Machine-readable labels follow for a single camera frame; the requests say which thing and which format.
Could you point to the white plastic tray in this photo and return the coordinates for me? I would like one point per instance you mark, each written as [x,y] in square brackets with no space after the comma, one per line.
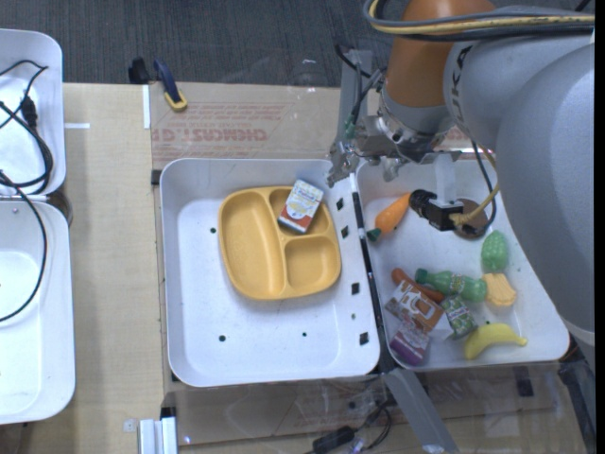
[264,338]
[425,249]

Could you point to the yellow banana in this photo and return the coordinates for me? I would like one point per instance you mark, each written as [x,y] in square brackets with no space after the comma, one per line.
[489,338]

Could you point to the white and orange carton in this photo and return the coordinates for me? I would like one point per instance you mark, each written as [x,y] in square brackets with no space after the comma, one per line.
[300,206]

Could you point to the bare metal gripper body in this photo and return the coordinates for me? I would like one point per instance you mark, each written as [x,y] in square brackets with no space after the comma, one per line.
[392,140]

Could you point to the brown and white carton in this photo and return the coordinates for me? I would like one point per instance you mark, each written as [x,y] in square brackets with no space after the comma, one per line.
[413,306]

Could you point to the yellow divided plate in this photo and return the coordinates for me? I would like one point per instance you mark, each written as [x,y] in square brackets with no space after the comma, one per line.
[250,249]

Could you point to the orange sausage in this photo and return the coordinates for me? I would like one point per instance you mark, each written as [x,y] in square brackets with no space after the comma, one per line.
[402,277]

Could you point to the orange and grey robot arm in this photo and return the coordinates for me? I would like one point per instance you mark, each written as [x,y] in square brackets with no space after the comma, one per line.
[529,126]

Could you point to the brown round biscuit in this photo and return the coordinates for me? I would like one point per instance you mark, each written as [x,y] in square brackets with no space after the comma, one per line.
[477,232]

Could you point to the green bottle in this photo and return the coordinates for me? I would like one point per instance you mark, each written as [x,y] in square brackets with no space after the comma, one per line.
[449,283]

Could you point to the green can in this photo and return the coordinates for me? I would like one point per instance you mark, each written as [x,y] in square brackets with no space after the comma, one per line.
[459,319]

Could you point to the orange carrot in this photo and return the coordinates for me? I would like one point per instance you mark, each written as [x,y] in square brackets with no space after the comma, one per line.
[392,215]

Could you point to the yellow ridged toy food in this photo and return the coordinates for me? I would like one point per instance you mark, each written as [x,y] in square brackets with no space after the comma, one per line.
[501,291]

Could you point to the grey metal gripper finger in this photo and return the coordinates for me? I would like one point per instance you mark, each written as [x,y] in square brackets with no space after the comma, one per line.
[392,167]
[342,163]

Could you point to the black cylinder on white bracket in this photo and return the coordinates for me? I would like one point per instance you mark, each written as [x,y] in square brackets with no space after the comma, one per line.
[437,208]

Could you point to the purple carton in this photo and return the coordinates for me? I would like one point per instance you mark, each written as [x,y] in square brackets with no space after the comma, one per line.
[409,344]

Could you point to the brown cardboard board red print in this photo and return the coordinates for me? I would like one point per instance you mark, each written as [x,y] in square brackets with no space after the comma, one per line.
[236,121]

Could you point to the thin black and white rod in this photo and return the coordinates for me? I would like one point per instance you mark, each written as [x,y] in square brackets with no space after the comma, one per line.
[366,253]

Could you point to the green grapes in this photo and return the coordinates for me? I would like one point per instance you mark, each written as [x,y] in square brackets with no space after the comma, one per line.
[494,251]

